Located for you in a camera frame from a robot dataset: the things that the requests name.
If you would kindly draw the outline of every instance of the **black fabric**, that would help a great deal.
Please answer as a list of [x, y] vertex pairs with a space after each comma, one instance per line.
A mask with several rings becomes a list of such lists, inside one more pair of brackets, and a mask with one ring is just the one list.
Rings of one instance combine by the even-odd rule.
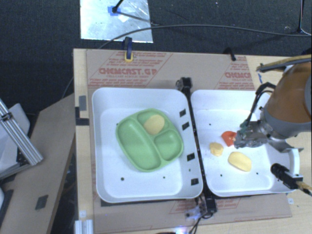
[[[298, 27], [300, 0], [148, 0], [160, 25], [208, 23], [288, 33]], [[73, 75], [74, 48], [98, 48], [103, 41], [80, 39], [79, 0], [0, 0], [0, 98], [20, 102], [33, 113], [60, 100]], [[311, 32], [311, 0], [305, 0], [302, 28]], [[288, 38], [216, 28], [160, 29], [153, 44], [134, 50], [295, 56], [311, 38]], [[120, 49], [114, 42], [107, 48]], [[67, 94], [73, 92], [73, 86]]]

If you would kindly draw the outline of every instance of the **yellow clamp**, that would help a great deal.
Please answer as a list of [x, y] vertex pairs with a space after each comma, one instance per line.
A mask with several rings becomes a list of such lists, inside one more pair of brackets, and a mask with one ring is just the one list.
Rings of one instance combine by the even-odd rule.
[[131, 53], [130, 59], [127, 59], [127, 51], [125, 52], [125, 62], [132, 62], [133, 61], [133, 53]]

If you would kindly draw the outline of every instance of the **white tray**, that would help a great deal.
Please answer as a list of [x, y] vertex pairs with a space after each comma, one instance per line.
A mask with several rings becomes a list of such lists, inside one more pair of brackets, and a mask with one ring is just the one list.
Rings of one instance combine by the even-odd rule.
[[[193, 128], [186, 97], [178, 90], [100, 88], [92, 97], [98, 195], [107, 202], [195, 198], [203, 188]], [[138, 111], [161, 110], [178, 129], [182, 155], [165, 167], [141, 172], [120, 148], [116, 125]], [[189, 127], [182, 130], [182, 125]]]
[[[253, 91], [197, 90], [192, 94], [199, 145], [202, 153], [207, 184], [217, 196], [242, 196], [272, 193], [289, 193], [289, 189], [270, 171], [279, 163], [292, 173], [299, 173], [298, 151], [280, 153], [266, 144], [258, 148], [227, 147], [221, 135], [225, 131], [236, 132], [247, 118], [253, 104]], [[252, 121], [260, 118], [259, 107], [266, 104], [269, 95], [264, 94], [256, 107]], [[224, 146], [222, 156], [210, 153], [209, 144], [218, 142]], [[228, 163], [231, 152], [239, 151], [252, 160], [250, 172], [240, 171]]]

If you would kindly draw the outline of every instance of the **black clip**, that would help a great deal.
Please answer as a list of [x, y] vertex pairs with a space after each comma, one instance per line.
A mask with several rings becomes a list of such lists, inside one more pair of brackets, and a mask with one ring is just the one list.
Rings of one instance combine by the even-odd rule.
[[125, 52], [125, 61], [131, 62], [133, 61], [133, 53], [132, 53], [132, 38], [126, 37], [124, 41], [122, 41], [122, 49], [126, 50]]
[[224, 51], [223, 51], [224, 54], [230, 54], [231, 55], [231, 59], [232, 61], [236, 61], [236, 57], [232, 51], [232, 49], [230, 47], [227, 47]]
[[12, 113], [9, 112], [9, 113], [7, 113], [7, 114], [5, 114], [5, 115], [1, 115], [0, 121], [7, 121], [7, 120], [9, 120], [9, 119], [12, 118], [12, 117], [13, 117]]

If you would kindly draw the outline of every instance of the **small yellow object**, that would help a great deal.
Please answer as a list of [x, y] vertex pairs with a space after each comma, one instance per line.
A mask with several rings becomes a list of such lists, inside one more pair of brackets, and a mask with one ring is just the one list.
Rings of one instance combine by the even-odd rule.
[[210, 152], [214, 156], [221, 156], [223, 153], [223, 146], [217, 142], [210, 143]]
[[165, 118], [160, 115], [153, 115], [144, 123], [144, 129], [151, 135], [158, 134], [165, 126]]
[[130, 59], [127, 59], [127, 51], [125, 52], [125, 61], [126, 62], [132, 62], [133, 61], [133, 53], [131, 53]]
[[228, 158], [228, 162], [245, 172], [249, 172], [252, 169], [251, 159], [240, 152], [232, 152]]

